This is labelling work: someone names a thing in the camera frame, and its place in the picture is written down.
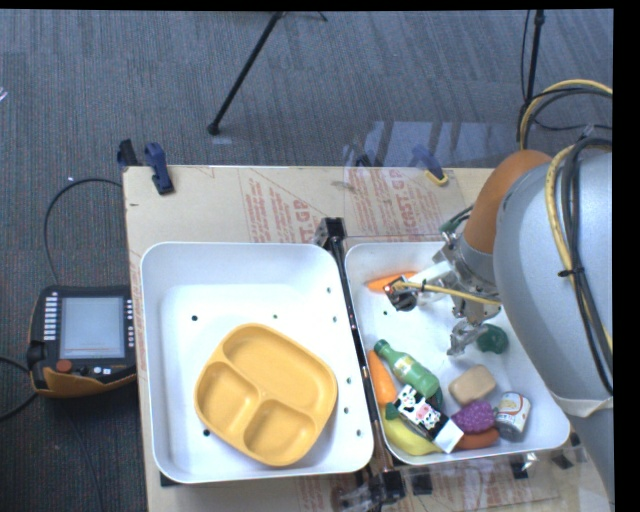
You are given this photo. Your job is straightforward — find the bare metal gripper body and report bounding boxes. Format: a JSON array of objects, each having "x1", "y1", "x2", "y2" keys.
[{"x1": 432, "y1": 232, "x2": 502, "y2": 326}]

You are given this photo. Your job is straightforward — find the green broccoli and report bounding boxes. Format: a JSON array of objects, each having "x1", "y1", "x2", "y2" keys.
[{"x1": 475, "y1": 323, "x2": 510, "y2": 355}]

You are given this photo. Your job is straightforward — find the white plastic tray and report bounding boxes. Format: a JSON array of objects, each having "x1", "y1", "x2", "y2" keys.
[
  {"x1": 139, "y1": 241, "x2": 375, "y2": 485},
  {"x1": 344, "y1": 241, "x2": 572, "y2": 466}
]

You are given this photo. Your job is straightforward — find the tan bread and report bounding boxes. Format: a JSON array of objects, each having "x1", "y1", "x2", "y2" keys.
[{"x1": 448, "y1": 364, "x2": 497, "y2": 406}]

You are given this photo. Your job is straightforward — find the green plastic bottle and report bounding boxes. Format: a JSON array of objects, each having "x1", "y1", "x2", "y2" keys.
[{"x1": 373, "y1": 339, "x2": 442, "y2": 400}]

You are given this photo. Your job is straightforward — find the purple grapes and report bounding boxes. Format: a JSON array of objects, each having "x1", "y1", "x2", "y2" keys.
[{"x1": 451, "y1": 399, "x2": 497, "y2": 434}]

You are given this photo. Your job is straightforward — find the cow print carton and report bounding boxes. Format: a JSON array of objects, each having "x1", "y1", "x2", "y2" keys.
[{"x1": 393, "y1": 383, "x2": 465, "y2": 455}]

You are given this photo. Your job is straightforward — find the orange carrot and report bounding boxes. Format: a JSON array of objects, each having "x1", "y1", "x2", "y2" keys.
[
  {"x1": 367, "y1": 349, "x2": 398, "y2": 407},
  {"x1": 366, "y1": 271, "x2": 419, "y2": 294}
]

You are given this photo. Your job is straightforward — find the small white and red can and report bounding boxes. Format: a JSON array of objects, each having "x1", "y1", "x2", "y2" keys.
[{"x1": 494, "y1": 391, "x2": 532, "y2": 442}]

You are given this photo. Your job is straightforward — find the yellow banana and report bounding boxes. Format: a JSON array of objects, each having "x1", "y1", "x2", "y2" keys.
[{"x1": 382, "y1": 402, "x2": 444, "y2": 457}]

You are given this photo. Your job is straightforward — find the yellow divided plate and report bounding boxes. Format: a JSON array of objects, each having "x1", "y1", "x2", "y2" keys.
[{"x1": 193, "y1": 323, "x2": 339, "y2": 468}]

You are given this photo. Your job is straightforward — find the black stand leg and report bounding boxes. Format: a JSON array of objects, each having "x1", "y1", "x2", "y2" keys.
[
  {"x1": 516, "y1": 10, "x2": 547, "y2": 142},
  {"x1": 206, "y1": 10, "x2": 329, "y2": 137}
]

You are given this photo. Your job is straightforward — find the brown cardboard board red print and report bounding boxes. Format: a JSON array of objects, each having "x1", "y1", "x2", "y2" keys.
[{"x1": 122, "y1": 165, "x2": 614, "y2": 512}]

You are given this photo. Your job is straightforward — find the black cylinder on white bracket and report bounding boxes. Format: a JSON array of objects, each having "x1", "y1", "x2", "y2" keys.
[{"x1": 384, "y1": 261, "x2": 454, "y2": 313}]

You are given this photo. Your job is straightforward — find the black block with thin wires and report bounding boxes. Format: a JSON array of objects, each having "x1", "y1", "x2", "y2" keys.
[
  {"x1": 366, "y1": 469, "x2": 407, "y2": 502},
  {"x1": 314, "y1": 217, "x2": 347, "y2": 249}
]

